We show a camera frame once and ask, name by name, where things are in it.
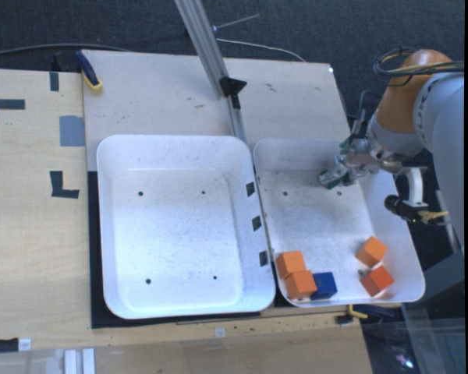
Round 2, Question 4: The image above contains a pale wood board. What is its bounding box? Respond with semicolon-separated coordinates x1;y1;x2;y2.
80;48;406;329

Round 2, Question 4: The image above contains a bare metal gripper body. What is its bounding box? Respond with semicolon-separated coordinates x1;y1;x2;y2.
334;138;406;178

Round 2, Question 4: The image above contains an orange cube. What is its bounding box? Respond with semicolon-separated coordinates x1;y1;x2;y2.
360;264;396;298
284;270;318;302
355;235;388;269
275;250;308;281

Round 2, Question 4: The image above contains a black cylinder on white bracket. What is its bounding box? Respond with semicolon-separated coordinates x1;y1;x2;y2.
383;166;430;224

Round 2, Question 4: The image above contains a white plastic tray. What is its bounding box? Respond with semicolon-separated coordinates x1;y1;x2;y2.
252;137;427;309
96;133;278;321

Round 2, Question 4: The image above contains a blue cube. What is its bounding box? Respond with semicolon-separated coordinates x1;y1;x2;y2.
310;271;339;301

